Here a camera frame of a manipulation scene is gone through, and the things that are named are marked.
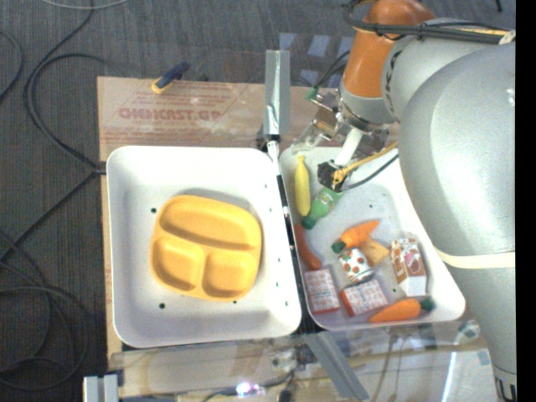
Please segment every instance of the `small box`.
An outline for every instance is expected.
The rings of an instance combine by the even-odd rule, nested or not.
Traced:
[[[341,298],[350,317],[388,304],[384,291],[376,279],[342,289]]]
[[[329,269],[305,272],[305,284],[312,313],[335,312],[341,307]]]
[[[425,262],[415,238],[400,238],[391,244],[391,263],[396,280],[407,296],[426,295]]]

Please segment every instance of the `dark floor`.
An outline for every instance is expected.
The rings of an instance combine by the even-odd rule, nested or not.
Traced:
[[[94,0],[96,6],[114,1]],[[286,47],[295,34],[292,82],[314,81],[307,73],[326,69],[351,44],[353,30],[340,8],[347,1],[130,0],[91,14],[39,0],[0,0],[0,32],[23,51],[22,73],[0,98],[1,401],[80,400],[82,377],[106,372],[100,183],[82,162],[98,160],[96,76],[117,75],[113,65],[120,75],[156,78],[187,60],[193,69],[185,79],[260,83],[265,50]],[[500,0],[501,12],[495,0],[422,1],[438,17],[516,27],[516,0]],[[88,16],[51,56],[78,55],[45,67],[29,102],[56,138],[84,156],[72,158],[32,122],[25,85],[36,64]],[[307,52],[324,39],[326,52]],[[0,94],[17,69],[16,48],[0,34]],[[20,286],[31,288],[13,289]],[[50,390],[28,391],[63,379]]]

